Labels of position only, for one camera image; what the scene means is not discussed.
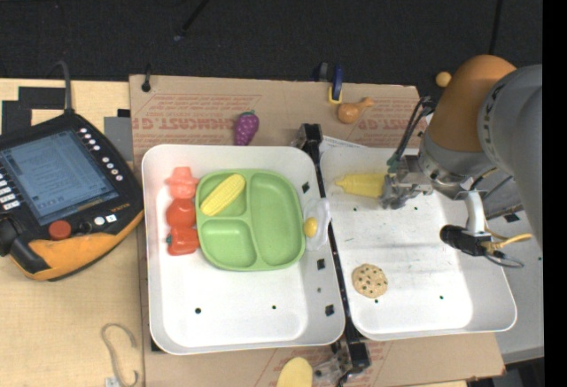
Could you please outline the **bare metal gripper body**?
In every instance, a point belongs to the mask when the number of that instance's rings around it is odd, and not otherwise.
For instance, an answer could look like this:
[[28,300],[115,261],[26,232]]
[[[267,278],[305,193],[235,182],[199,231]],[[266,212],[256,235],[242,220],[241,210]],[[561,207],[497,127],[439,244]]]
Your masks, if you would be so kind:
[[416,154],[403,155],[390,168],[395,197],[417,197],[433,192],[430,178],[422,171]]

